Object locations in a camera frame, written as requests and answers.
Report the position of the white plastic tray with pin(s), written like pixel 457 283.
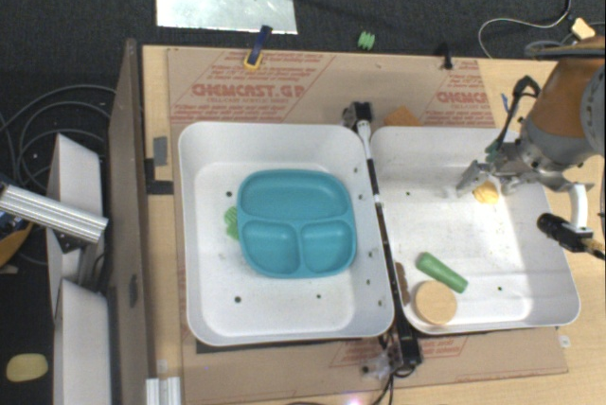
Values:
pixel 284 308
pixel 502 247

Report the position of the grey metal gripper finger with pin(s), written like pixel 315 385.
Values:
pixel 471 176
pixel 509 185

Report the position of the thin black and white rod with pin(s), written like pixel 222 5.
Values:
pixel 377 195

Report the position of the brown cardboard board, red print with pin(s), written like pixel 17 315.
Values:
pixel 293 86

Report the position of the green cylinder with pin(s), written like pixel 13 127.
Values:
pixel 442 273

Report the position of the green ridged toy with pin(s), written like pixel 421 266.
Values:
pixel 367 40
pixel 231 223

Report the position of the yellow ridged toy food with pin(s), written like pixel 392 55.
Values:
pixel 487 195

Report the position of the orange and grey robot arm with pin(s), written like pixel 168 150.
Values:
pixel 563 105

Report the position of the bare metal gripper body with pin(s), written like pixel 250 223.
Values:
pixel 544 169

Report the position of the black cylinder on white bracket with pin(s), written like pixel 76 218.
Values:
pixel 563 230

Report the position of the pale yellow oval toy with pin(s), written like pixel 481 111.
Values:
pixel 27 367

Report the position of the orange bread slice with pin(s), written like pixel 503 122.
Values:
pixel 401 117

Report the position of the blue divided plate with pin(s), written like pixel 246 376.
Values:
pixel 293 223

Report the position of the tan round biscuit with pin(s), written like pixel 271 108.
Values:
pixel 435 303

